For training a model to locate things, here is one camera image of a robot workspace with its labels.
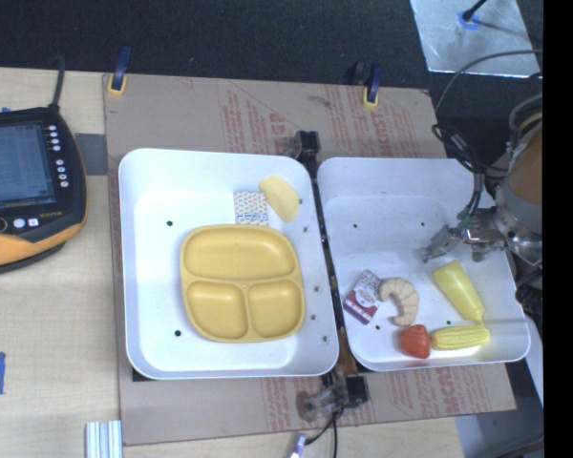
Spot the yellow corn cob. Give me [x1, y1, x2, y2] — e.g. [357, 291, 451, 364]
[429, 323, 492, 351]

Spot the white plastic tray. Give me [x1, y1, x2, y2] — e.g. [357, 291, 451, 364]
[117, 147, 341, 382]
[315, 156, 532, 373]

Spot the red and white packet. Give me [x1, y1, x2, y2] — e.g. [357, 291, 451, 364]
[342, 269, 384, 325]

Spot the thin black and white rod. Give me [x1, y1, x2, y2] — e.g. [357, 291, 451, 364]
[308, 158, 350, 377]

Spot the beige croissant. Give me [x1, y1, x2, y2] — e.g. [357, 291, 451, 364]
[378, 277, 420, 327]

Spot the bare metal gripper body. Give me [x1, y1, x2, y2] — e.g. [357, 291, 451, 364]
[459, 207, 543, 267]

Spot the black block with thin wires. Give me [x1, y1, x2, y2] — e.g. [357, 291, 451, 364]
[345, 374, 370, 407]
[291, 130, 322, 162]

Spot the yellow divided plate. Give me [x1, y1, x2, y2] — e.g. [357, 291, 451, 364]
[179, 222, 308, 344]

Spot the yellow squeeze bottle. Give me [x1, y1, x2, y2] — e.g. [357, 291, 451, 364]
[432, 260, 487, 326]

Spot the black cylinder on white bracket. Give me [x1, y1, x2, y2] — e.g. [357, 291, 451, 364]
[514, 268, 544, 323]

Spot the brown cardboard board red print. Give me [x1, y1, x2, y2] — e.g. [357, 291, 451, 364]
[101, 73, 519, 448]

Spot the red bell pepper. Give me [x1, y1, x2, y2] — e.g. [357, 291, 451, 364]
[399, 323, 433, 360]

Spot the white and yellow packet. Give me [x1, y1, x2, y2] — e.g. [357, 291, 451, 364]
[232, 190, 270, 229]

